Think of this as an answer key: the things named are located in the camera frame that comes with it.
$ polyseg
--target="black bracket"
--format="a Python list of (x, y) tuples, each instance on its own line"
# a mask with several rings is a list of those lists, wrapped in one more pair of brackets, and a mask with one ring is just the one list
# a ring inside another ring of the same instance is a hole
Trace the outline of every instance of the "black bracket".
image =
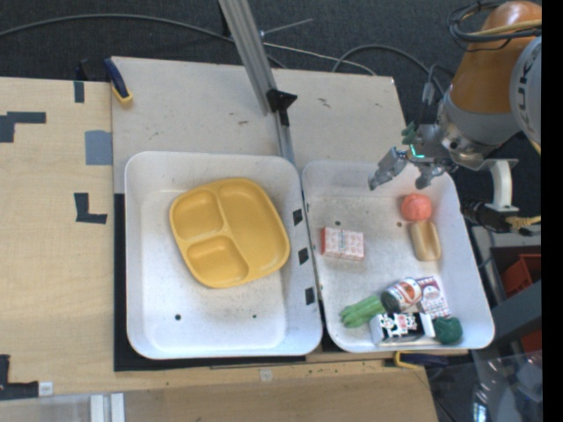
[(39, 382), (8, 383), (10, 355), (0, 355), (0, 400), (16, 400), (39, 396)]
[(284, 127), (289, 127), (288, 108), (297, 100), (297, 95), (278, 91), (277, 89), (270, 89), (266, 97), (270, 109), (274, 113), (277, 111), (280, 114), (280, 123)]

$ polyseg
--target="light wood surface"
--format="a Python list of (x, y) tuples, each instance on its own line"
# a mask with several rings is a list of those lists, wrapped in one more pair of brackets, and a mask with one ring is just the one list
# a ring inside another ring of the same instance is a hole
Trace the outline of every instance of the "light wood surface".
[[(303, 363), (115, 373), (113, 168), (86, 165), (84, 148), (84, 132), (112, 131), (112, 97), (106, 83), (84, 90), (75, 103), (72, 82), (0, 78), (0, 114), (47, 114), (46, 124), (17, 124), (14, 142), (0, 143), (0, 353), (11, 356), (10, 382), (52, 382), (56, 395), (152, 389), (128, 397), (139, 408), (132, 420), (166, 412), (163, 401), (176, 409), (159, 419), (179, 420), (187, 388), (213, 420), (258, 420), (268, 408), (279, 420), (286, 408), (294, 420), (330, 420), (330, 408), (346, 415), (360, 398), (366, 414), (398, 411), (389, 420), (409, 420), (401, 399), (414, 398), (425, 409), (418, 420), (435, 420), (425, 375), (383, 367), (389, 354), (316, 351)], [(76, 222), (74, 193), (88, 193), (106, 224)], [(178, 390), (160, 394), (170, 389)], [(255, 392), (263, 398), (249, 416)]]

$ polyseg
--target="red and white box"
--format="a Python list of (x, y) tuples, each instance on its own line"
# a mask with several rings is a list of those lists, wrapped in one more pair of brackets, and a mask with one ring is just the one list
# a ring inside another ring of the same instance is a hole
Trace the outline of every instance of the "red and white box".
[(363, 260), (363, 233), (349, 229), (321, 229), (322, 255), (327, 257)]

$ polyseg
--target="tin can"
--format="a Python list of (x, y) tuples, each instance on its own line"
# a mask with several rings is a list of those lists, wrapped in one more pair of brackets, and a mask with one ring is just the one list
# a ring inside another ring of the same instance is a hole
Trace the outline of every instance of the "tin can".
[(388, 313), (400, 313), (422, 298), (422, 289), (414, 278), (405, 278), (388, 287), (380, 300)]

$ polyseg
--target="green vegetable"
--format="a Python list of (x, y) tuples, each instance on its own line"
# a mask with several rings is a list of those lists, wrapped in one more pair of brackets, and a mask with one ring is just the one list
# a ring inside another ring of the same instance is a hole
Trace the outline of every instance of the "green vegetable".
[(434, 330), (436, 338), (442, 344), (455, 344), (464, 334), (457, 317), (437, 317), (434, 321)]
[(376, 295), (372, 295), (354, 305), (346, 306), (341, 312), (341, 321), (346, 328), (357, 328), (369, 322), (377, 314), (385, 312)]

